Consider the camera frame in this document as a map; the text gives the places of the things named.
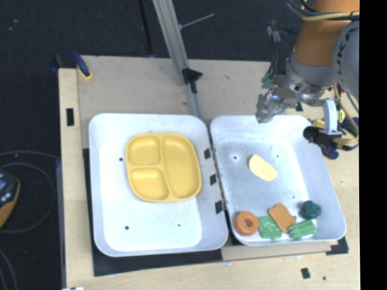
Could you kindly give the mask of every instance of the table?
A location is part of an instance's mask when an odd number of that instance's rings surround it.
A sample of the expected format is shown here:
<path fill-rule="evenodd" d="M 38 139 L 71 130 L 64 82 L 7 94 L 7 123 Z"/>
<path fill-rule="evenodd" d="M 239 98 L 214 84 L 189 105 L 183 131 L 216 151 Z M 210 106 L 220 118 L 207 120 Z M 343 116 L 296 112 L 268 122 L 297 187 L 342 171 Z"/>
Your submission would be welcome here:
<path fill-rule="evenodd" d="M 326 158 L 344 213 L 347 253 L 327 255 L 338 242 L 300 248 L 222 249 L 223 261 L 94 276 L 82 150 L 88 122 L 100 112 L 190 114 L 185 88 L 170 59 L 83 56 L 93 79 L 59 70 L 63 196 L 63 286 L 93 289 L 360 289 L 359 150 Z M 203 121 L 220 115 L 253 115 L 268 62 L 190 60 L 204 75 L 197 82 Z M 348 110 L 350 103 L 343 97 Z M 304 106 L 287 114 L 322 118 Z"/>

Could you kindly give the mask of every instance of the orange donut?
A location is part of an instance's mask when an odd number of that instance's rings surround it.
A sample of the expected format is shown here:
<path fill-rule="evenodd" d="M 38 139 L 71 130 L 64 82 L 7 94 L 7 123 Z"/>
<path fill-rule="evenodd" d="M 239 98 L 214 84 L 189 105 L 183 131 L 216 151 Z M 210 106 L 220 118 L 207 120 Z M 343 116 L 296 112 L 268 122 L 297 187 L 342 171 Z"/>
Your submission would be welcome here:
<path fill-rule="evenodd" d="M 258 231 L 259 220 L 253 213 L 242 211 L 235 217 L 234 227 L 240 235 L 252 235 Z"/>

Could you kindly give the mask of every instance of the yellow divided plate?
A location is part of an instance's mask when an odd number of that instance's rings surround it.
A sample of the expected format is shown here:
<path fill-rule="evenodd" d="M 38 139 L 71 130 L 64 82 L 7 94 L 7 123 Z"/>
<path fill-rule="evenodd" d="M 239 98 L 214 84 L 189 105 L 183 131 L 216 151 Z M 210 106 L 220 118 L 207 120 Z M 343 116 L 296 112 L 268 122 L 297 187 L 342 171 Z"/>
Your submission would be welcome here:
<path fill-rule="evenodd" d="M 191 141 L 173 133 L 132 137 L 125 151 L 132 191 L 150 202 L 182 201 L 201 189 L 200 165 Z"/>

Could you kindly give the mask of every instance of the black floor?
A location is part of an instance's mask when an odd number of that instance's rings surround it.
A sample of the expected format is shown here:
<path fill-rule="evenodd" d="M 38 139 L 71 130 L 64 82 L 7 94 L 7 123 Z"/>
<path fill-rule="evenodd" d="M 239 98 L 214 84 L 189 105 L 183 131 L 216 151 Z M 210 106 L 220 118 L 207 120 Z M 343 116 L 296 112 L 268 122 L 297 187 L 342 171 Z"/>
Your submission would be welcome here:
<path fill-rule="evenodd" d="M 59 218 L 51 188 L 51 182 L 55 187 L 57 183 L 55 156 L 60 156 L 58 87 L 49 61 L 60 54 L 64 66 L 72 67 L 74 50 L 168 57 L 152 2 L 141 1 L 150 39 L 139 0 L 0 0 L 0 166 L 18 163 L 7 169 L 22 183 L 15 211 L 0 231 L 4 253 L 0 252 L 0 289 L 15 289 L 13 276 L 22 290 L 62 287 Z M 174 4 L 181 25 L 215 14 L 183 28 L 190 59 L 269 61 L 272 46 L 266 23 L 276 19 L 293 31 L 300 24 L 285 0 L 174 0 Z M 283 37 L 281 61 L 295 38 Z M 50 156 L 1 155 L 14 150 Z M 29 231 L 5 232 L 39 221 L 43 223 Z"/>

